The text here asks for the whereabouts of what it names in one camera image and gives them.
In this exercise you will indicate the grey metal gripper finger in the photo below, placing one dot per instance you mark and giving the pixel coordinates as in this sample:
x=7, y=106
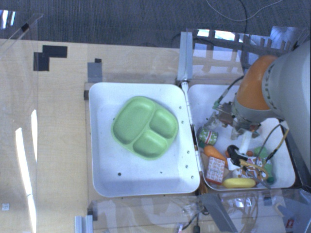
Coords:
x=211, y=122

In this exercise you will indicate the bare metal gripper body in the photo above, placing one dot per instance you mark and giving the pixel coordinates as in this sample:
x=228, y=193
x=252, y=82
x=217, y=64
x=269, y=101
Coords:
x=227, y=116

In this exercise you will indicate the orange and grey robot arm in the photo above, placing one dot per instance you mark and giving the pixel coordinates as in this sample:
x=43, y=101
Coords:
x=286, y=81

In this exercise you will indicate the green and white can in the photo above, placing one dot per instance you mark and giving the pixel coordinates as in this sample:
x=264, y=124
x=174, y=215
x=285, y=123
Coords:
x=207, y=136

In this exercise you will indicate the orange carrot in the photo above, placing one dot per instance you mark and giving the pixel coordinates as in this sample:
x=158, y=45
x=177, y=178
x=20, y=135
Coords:
x=213, y=153

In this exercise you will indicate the thin black and white rod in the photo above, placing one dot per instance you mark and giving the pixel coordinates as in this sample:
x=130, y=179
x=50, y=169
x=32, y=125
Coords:
x=187, y=98

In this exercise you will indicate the orange and white carton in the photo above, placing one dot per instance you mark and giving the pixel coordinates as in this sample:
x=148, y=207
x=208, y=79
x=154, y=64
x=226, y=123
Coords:
x=215, y=170

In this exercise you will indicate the white packet with orange print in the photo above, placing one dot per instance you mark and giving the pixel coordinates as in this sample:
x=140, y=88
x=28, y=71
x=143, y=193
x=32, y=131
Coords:
x=252, y=170

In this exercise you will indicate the yellow banana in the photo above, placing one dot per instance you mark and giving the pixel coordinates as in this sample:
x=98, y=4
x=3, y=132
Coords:
x=238, y=183

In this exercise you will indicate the green broccoli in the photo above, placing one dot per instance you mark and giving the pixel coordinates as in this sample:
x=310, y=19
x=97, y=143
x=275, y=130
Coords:
x=268, y=169

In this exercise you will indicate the white plastic tray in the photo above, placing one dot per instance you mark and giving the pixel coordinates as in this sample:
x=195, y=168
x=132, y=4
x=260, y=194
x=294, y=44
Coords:
x=136, y=173
x=281, y=164

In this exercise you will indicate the green divided plate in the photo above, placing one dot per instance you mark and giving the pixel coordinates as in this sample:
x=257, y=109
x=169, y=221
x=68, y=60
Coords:
x=136, y=122

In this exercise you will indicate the black cylinder on white bracket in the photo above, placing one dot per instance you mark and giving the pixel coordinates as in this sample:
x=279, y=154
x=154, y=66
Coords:
x=235, y=154

